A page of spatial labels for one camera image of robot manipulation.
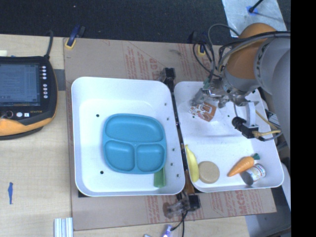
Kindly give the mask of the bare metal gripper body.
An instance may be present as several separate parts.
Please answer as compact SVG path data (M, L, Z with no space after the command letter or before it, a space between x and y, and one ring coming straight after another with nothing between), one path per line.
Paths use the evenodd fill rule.
M258 87L259 83L255 79L213 79L208 85L208 94L217 101L219 97L226 96L228 102L245 106L249 102L246 96Z

